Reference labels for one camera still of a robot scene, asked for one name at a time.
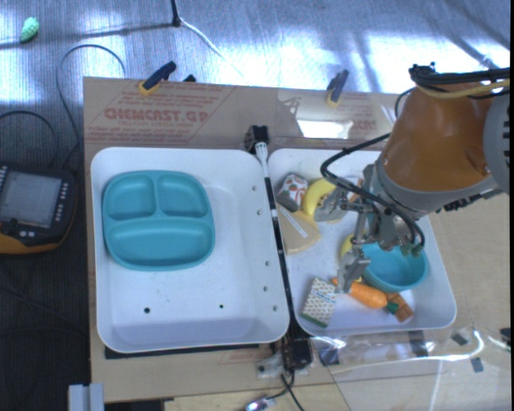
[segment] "yellow banana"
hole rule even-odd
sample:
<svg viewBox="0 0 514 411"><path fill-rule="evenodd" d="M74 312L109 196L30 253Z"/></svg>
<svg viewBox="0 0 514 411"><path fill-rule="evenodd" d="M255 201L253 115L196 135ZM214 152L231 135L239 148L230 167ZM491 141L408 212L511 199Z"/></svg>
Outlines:
<svg viewBox="0 0 514 411"><path fill-rule="evenodd" d="M302 198L302 210L309 216L314 217L320 199L324 195L330 194L333 189L335 189L335 184L330 183L326 178L320 178L310 183L305 196Z"/></svg>

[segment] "green toy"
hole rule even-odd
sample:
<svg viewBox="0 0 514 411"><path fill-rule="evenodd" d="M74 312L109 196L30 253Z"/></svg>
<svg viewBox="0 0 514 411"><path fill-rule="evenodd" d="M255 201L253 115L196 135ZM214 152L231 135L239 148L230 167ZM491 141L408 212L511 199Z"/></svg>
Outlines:
<svg viewBox="0 0 514 411"><path fill-rule="evenodd" d="M28 17L21 29L21 42L26 43L38 35L40 23L35 17Z"/></svg>

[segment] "blue bowl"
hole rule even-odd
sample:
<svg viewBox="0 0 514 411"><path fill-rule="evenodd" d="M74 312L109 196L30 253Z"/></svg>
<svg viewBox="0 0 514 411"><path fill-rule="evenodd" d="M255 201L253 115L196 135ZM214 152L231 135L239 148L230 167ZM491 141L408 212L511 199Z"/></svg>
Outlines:
<svg viewBox="0 0 514 411"><path fill-rule="evenodd" d="M424 252L417 257L411 253L404 256L400 247L384 251L376 243L363 245L362 249L370 258L362 276L371 286L383 292L413 289L428 275L428 259Z"/></svg>

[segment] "white tray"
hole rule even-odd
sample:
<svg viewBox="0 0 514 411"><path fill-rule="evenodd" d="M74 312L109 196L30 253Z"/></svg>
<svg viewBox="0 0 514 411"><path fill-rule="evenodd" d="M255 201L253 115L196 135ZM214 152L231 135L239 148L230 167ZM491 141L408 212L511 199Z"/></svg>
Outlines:
<svg viewBox="0 0 514 411"><path fill-rule="evenodd" d="M320 166L338 151L318 149L279 149L268 160L274 191L278 191L289 173L305 177L309 183L320 178ZM379 156L374 151L359 151L343 157L330 166L339 176L355 181L362 176L366 165ZM338 297L330 324L322 328L299 316L314 277L329 280L337 275L339 251L344 239L351 235L356 224L356 213L347 214L338 223L319 223L322 238L311 248L286 256L292 300L297 321L310 335L316 337L344 337L349 335L437 329L450 325L455 319L457 307L451 285L445 273L432 227L427 217L419 221L425 237L425 254L430 270L425 281L417 288L401 293L414 309L415 315L399 323L386 310L374 310L363 306L349 296Z"/></svg>
<svg viewBox="0 0 514 411"><path fill-rule="evenodd" d="M178 271L136 271L108 254L101 200L124 172L174 170L206 190L215 248L200 265ZM237 150L112 147L92 161L97 326L109 348L138 353L174 348L271 343L290 317L263 174Z"/></svg>

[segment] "orange carrot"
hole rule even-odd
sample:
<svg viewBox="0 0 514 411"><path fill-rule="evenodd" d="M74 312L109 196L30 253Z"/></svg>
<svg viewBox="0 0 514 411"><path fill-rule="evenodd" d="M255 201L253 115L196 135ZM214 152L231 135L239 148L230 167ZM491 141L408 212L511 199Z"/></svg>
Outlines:
<svg viewBox="0 0 514 411"><path fill-rule="evenodd" d="M332 279L332 283L336 286L337 281L336 277ZM388 304L388 299L383 291L363 283L352 282L349 295L372 309L381 309Z"/></svg>

